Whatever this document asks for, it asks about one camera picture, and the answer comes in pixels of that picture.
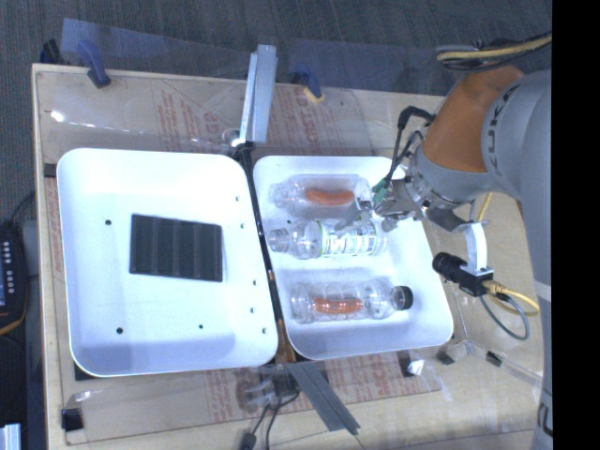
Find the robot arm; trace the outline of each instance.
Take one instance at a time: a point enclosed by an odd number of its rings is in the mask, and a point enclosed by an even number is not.
[[[444,276],[454,281],[462,278],[461,288],[475,296],[485,291],[482,283],[491,278],[485,259],[473,264],[477,254],[481,256],[477,249],[485,250],[485,239],[474,226],[480,223],[465,221],[454,210],[490,191],[500,191],[520,203],[545,344],[535,449],[553,448],[550,107],[550,70],[524,75],[516,67],[504,66],[467,74],[411,153],[404,178],[385,182],[373,202],[387,230],[400,219],[428,218],[448,232],[464,232],[473,250],[470,261],[455,264],[454,273]],[[444,259],[445,255],[434,260],[437,271],[456,263]]]

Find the bottle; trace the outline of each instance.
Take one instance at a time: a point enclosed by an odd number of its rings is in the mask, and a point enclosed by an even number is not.
[[[373,219],[357,222],[343,232],[335,229],[338,220],[297,220],[290,227],[272,230],[268,244],[272,251],[288,253],[296,259],[379,255],[387,237],[381,223]]]
[[[413,291],[386,278],[348,283],[297,283],[292,316],[299,323],[382,320],[413,305]]]
[[[301,218],[334,218],[355,199],[371,200],[368,181],[353,174],[301,174],[271,187],[277,208]]]

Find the table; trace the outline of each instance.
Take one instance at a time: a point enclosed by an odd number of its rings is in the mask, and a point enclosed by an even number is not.
[[[40,255],[44,388],[48,448],[237,448],[256,414],[206,420],[188,392],[224,388],[211,372],[78,380],[68,350],[60,218],[53,165],[69,149],[91,146],[136,150],[221,153],[221,134],[237,128],[245,82],[111,71],[112,83],[96,89],[82,67],[34,64],[34,140]],[[265,154],[382,155],[389,157],[398,114],[407,105],[435,112],[439,97],[324,88],[310,106],[302,87],[278,83]],[[406,135],[418,122],[410,122]],[[496,278],[534,297],[532,269],[516,203],[494,194],[487,208],[488,261]],[[424,222],[433,254],[464,254],[461,235]],[[279,415],[271,432],[277,448],[529,448],[542,375],[542,335],[532,320],[526,342],[507,337],[478,302],[444,283],[455,334],[444,347],[412,357],[425,371],[412,381],[396,376],[395,395],[355,399],[347,405],[360,424],[356,437],[327,431],[309,407]],[[509,321],[518,324],[518,318]],[[363,362],[365,368],[371,364]],[[388,365],[378,360],[378,365]],[[363,388],[356,385],[354,390]],[[82,409],[84,427],[65,432],[61,411]],[[259,430],[259,445],[266,425]]]

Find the black device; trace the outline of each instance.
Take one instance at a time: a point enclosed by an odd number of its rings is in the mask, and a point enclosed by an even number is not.
[[[0,335],[18,326],[27,305],[27,270],[19,236],[0,226]]]

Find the orange object inside bottle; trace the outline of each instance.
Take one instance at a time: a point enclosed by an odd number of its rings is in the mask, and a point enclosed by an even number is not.
[[[316,296],[312,299],[315,311],[328,315],[350,315],[360,311],[363,301],[360,298],[322,298]]]
[[[354,200],[354,192],[350,190],[327,192],[317,188],[309,188],[305,195],[309,202],[328,206],[343,205]]]

